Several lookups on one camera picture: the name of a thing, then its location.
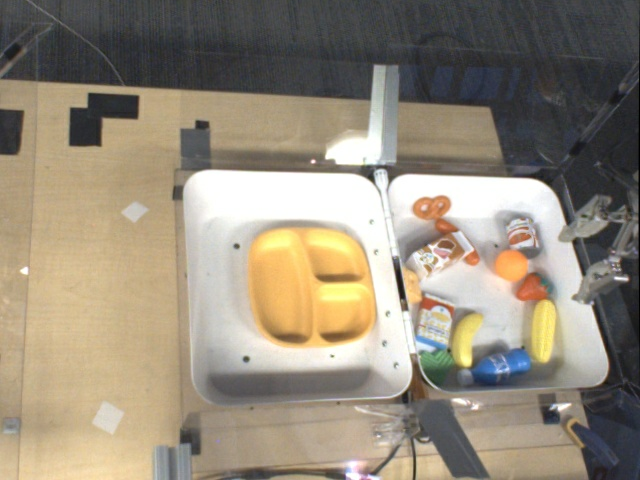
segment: toy banana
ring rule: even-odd
[[[556,332],[557,311],[550,300],[541,300],[533,310],[531,326],[531,357],[547,363],[553,352],[553,336]]]
[[[453,331],[451,355],[460,368],[473,366],[473,337],[480,329],[483,320],[480,313],[471,313],[460,320]]]

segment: cable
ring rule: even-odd
[[[411,478],[416,480],[418,475],[418,456],[416,455],[416,443],[413,441],[413,437],[409,438],[409,443],[411,444],[411,459],[413,465],[413,474],[411,475]]]
[[[467,98],[467,100],[471,102],[476,101],[479,98],[480,94],[482,94],[482,91],[484,89],[484,84],[487,78],[487,73],[483,66],[484,60],[482,58],[482,55],[480,54],[480,52],[478,52],[474,48],[473,44],[471,44],[469,41],[467,41],[463,37],[456,34],[450,34],[444,31],[443,32],[427,32],[425,34],[422,34],[422,36],[420,36],[418,41],[414,43],[414,46],[416,46],[416,55],[414,57],[414,62],[416,64],[416,68],[418,69],[418,85],[419,85],[420,91],[422,92],[422,95],[426,98],[427,101],[431,101],[431,92],[427,87],[423,77],[420,76],[420,72],[419,72],[420,66],[422,65],[422,59],[423,59],[421,48],[426,46],[427,43],[433,42],[438,39],[451,39],[452,41],[457,41],[466,50],[470,51],[471,54],[476,57],[476,60],[479,61],[478,67],[482,69],[481,71],[482,77],[480,78],[480,81],[477,84],[475,93]]]
[[[74,36],[76,36],[78,39],[80,39],[83,43],[87,44],[90,48],[92,48],[94,51],[96,51],[98,53],[98,55],[100,55],[100,57],[102,57],[103,60],[107,63],[107,65],[111,68],[111,71],[113,71],[113,74],[118,79],[118,82],[120,82],[120,85],[122,85],[123,87],[126,86],[126,84],[124,83],[124,80],[122,79],[122,76],[120,75],[120,72],[116,69],[116,67],[113,65],[111,60],[109,60],[109,57],[107,57],[106,53],[104,53],[100,48],[98,48],[95,44],[93,44],[91,41],[89,41],[82,34],[80,34],[79,32],[76,32],[69,25],[67,25],[66,23],[64,23],[60,19],[56,18],[53,14],[51,14],[50,12],[48,12],[45,9],[43,9],[42,7],[40,7],[33,0],[24,0],[24,1],[27,2],[29,5],[33,6],[35,9],[40,11],[45,16],[47,16],[50,19],[52,19],[53,21],[55,21],[58,25],[60,25],[65,30],[71,32]]]
[[[400,441],[393,450],[391,450],[391,453],[389,454],[389,456],[384,459],[380,464],[378,464],[378,466],[371,472],[372,475],[377,475],[378,473],[380,473],[380,471],[382,471],[387,464],[389,464],[389,462],[391,462],[393,460],[393,458],[396,456],[396,453],[398,453],[398,450],[400,449],[400,447],[402,446],[402,443],[404,442],[404,439],[402,441]]]
[[[344,473],[342,471],[323,471],[315,469],[256,469],[242,473],[226,474],[223,476],[215,474],[200,477],[200,480],[270,480],[272,478],[293,475],[317,476],[321,478],[328,478],[329,480],[344,480]]]

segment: gray floor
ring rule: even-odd
[[[128,85],[361,96],[361,63],[428,63],[419,52],[433,46],[472,49],[485,63],[502,54],[629,66],[638,56],[639,0],[34,1],[99,45]],[[22,0],[0,0],[0,16],[0,45],[47,21]],[[116,82],[60,27],[40,53],[37,73],[24,64],[13,76]]]

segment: blue bottle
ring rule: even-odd
[[[527,373],[531,369],[531,358],[526,350],[514,348],[505,354],[492,354],[482,359],[475,368],[464,368],[458,372],[462,386],[473,383],[495,386],[513,375]]]

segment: orange ball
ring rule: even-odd
[[[503,251],[496,259],[496,274],[507,281],[520,281],[528,270],[529,260],[520,251]]]

